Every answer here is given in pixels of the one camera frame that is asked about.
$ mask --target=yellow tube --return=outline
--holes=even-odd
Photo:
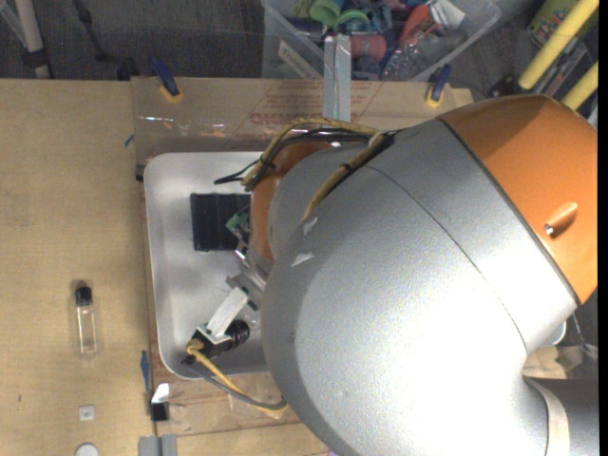
[[[583,102],[591,96],[598,88],[599,81],[599,61],[596,61],[587,72],[584,74],[582,78],[579,79],[579,82],[572,86],[572,89],[568,91],[568,94],[563,97],[561,102],[576,110],[583,104]]]
[[[522,89],[532,89],[598,6],[599,0],[579,0],[577,2],[520,76],[519,85]]]

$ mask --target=dark floor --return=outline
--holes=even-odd
[[[83,0],[102,47],[114,58],[109,62],[95,60],[95,49],[71,0],[32,1],[56,79],[115,80],[120,61],[127,57],[147,75],[150,55],[162,57],[177,76],[261,75],[260,0]],[[533,6],[463,52],[451,63],[452,84],[470,88],[479,100],[503,76],[520,74],[534,52],[524,30],[535,10]],[[596,31],[590,46],[596,58],[598,41]],[[34,77],[22,65],[21,50],[20,41],[0,18],[0,78]],[[583,334],[596,345],[597,297],[579,309]]]

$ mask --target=black bottle cap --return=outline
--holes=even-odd
[[[93,302],[93,293],[90,287],[79,287],[74,293],[77,306],[87,306]]]

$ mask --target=table surface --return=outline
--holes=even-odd
[[[470,101],[459,96],[456,105]],[[151,422],[140,367],[154,311],[132,105],[125,82],[0,80],[3,454],[70,455],[82,443],[101,455],[137,454],[140,437],[166,432]],[[98,313],[101,350],[87,360],[77,353],[77,280],[91,286]],[[94,407],[93,420],[80,420],[83,406]],[[178,450],[328,452],[297,421],[183,433]]]

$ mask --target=glass vial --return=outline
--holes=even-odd
[[[83,356],[97,352],[97,334],[95,332],[95,305],[90,287],[80,287],[74,293],[76,297],[76,316],[80,354]]]

